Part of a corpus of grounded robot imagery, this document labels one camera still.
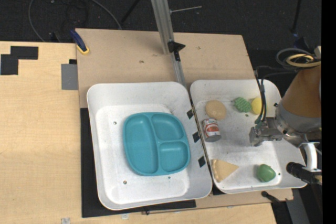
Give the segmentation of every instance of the wooden table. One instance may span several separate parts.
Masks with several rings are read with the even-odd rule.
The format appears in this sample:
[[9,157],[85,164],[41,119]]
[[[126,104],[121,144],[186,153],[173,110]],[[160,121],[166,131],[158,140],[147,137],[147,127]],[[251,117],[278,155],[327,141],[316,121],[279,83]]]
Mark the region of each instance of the wooden table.
[[[18,75],[0,76],[1,223],[49,224],[61,223],[62,218],[70,218],[71,223],[125,223],[120,215],[81,217],[79,108],[86,106],[83,95],[91,83],[169,81],[174,80],[174,74],[168,65],[170,60],[160,53],[158,33],[92,29],[77,32],[90,47],[87,56],[78,55],[75,44],[0,42],[0,54],[9,54],[11,46],[39,47],[38,60],[19,60]],[[187,45],[181,58],[188,85],[205,77],[253,76],[241,36],[176,33],[175,40]],[[147,50],[134,51],[132,46],[137,44],[145,44]],[[214,53],[211,46],[223,51]],[[221,53],[223,61],[219,63]],[[100,63],[95,58],[99,54],[105,55]],[[123,73],[124,61],[119,58],[125,55],[131,63],[128,68],[137,67],[127,79]],[[209,55],[215,60],[210,64]],[[61,64],[76,58],[79,91],[62,90]],[[96,75],[85,66],[95,70]],[[153,75],[144,75],[140,68]],[[101,69],[109,70],[109,76]],[[292,199],[290,189],[269,193],[280,200]],[[197,200],[196,205],[196,209],[180,212],[148,216],[132,213],[129,220],[131,223],[276,223],[269,200],[258,192],[210,195]]]

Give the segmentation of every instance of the yellow cable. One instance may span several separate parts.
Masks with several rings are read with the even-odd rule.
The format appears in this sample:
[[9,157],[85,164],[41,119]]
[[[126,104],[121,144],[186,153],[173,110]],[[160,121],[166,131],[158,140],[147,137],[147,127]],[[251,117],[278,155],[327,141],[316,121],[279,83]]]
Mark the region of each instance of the yellow cable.
[[295,54],[292,56],[289,56],[286,58],[286,62],[287,64],[291,65],[291,66],[295,66],[295,67],[316,67],[322,64],[322,61],[318,61],[318,62],[309,62],[309,63],[297,63],[297,62],[293,62],[292,59],[298,58],[298,57],[305,57],[308,58],[309,60],[314,60],[314,58],[310,55],[306,55],[306,54]]

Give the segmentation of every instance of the can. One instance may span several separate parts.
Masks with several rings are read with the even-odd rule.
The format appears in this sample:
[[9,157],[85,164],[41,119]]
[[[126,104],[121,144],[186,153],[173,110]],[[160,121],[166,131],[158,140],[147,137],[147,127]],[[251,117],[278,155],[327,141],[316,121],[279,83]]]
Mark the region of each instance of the can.
[[221,139],[216,119],[209,118],[203,121],[203,130],[206,142],[214,142]]

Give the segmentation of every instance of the black clamp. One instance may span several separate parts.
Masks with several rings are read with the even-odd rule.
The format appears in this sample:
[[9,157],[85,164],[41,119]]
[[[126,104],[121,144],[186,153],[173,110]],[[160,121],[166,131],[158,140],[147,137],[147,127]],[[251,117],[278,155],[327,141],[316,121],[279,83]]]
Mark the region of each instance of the black clamp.
[[170,53],[174,53],[175,60],[181,62],[180,59],[180,54],[178,53],[180,50],[182,50],[185,47],[185,45],[174,42],[174,41],[169,41],[168,42],[168,49]]

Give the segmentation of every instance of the teal divided plate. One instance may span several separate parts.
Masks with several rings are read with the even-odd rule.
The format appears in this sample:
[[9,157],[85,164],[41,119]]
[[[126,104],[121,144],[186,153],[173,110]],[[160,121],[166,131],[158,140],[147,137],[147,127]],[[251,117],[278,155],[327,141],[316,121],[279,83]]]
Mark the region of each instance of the teal divided plate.
[[139,175],[177,173],[190,161],[184,127],[177,117],[168,113],[129,116],[123,126],[123,144],[129,165]]

